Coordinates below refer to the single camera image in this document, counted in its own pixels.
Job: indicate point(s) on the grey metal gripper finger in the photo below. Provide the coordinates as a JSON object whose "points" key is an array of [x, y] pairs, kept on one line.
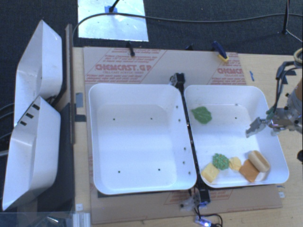
{"points": [[276, 131], [255, 126]]}

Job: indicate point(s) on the yellow cheese block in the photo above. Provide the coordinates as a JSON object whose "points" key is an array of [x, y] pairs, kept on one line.
{"points": [[209, 173]]}

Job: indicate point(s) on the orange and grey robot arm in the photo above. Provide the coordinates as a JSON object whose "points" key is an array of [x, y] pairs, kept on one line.
{"points": [[298, 94]]}

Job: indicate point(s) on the green broccoli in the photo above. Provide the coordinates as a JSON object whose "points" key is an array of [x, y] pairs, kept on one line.
{"points": [[220, 161]]}

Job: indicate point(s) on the small yellow crumpled piece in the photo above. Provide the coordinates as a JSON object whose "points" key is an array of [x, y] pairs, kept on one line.
{"points": [[234, 163]]}

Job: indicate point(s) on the brown cardboard board red print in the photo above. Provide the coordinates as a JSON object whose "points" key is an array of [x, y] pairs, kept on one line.
{"points": [[151, 63]]}

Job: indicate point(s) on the green lettuce leaf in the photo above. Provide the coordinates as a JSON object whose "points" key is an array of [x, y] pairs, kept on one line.
{"points": [[201, 115]]}

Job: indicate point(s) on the tan bread bun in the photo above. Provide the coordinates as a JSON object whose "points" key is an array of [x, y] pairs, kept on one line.
{"points": [[259, 160]]}

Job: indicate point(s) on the orange cheese slice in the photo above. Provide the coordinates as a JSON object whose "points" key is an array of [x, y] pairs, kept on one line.
{"points": [[249, 171]]}

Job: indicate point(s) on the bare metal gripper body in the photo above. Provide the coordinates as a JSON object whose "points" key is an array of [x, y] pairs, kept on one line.
{"points": [[289, 119]]}

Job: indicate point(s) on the thin black rod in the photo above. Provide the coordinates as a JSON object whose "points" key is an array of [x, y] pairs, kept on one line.
{"points": [[190, 136]]}

